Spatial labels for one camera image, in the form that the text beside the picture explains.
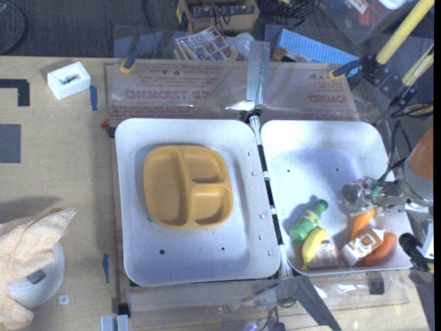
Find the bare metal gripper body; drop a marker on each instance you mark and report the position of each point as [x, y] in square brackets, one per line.
[391, 193]

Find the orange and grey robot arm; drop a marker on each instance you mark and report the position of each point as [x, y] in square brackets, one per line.
[421, 165]

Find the orange carrot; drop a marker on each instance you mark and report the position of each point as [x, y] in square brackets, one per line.
[361, 222]

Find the orange sausage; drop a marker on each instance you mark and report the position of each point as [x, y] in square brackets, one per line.
[384, 252]

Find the white and orange carton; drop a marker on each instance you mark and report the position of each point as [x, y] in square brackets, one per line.
[361, 247]

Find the white plastic tray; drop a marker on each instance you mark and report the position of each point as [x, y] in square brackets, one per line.
[193, 253]
[310, 157]

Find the orange labelled can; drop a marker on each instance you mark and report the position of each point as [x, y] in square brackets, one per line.
[327, 255]

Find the green bottle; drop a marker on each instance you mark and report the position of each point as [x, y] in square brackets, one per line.
[305, 224]

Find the yellow banana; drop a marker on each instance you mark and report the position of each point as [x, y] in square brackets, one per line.
[311, 245]

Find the thin black and white rod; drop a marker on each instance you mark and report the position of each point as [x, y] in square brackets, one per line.
[265, 171]

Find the blue foam block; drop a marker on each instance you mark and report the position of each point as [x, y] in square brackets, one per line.
[310, 48]

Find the brown cardboard board red print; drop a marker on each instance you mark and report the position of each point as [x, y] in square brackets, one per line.
[206, 91]

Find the orange divided plate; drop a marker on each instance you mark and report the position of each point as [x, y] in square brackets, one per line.
[165, 185]

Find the brown cardboard box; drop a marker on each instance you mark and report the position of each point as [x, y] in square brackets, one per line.
[237, 21]

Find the printed picture box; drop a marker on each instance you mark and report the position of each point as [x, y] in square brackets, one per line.
[203, 47]

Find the white foam box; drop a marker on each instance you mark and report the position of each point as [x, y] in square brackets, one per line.
[70, 86]

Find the white round bowl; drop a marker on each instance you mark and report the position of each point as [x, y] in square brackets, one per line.
[51, 281]

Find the beige cloth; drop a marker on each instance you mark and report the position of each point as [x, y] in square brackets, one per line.
[24, 240]

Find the black cylinder on white bracket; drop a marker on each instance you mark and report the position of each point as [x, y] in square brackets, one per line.
[411, 245]

